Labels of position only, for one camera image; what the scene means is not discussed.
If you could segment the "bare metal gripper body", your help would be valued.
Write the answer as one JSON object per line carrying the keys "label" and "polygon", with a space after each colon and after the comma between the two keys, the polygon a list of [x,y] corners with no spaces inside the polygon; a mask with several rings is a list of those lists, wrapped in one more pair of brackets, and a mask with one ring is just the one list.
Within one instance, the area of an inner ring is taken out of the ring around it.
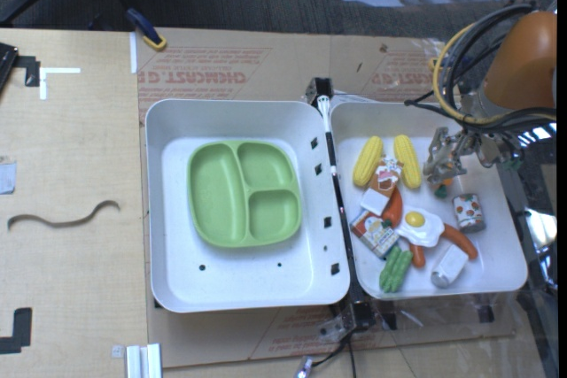
{"label": "bare metal gripper body", "polygon": [[515,148],[499,134],[463,130],[459,138],[459,157],[475,155],[483,167],[505,164],[515,158]]}

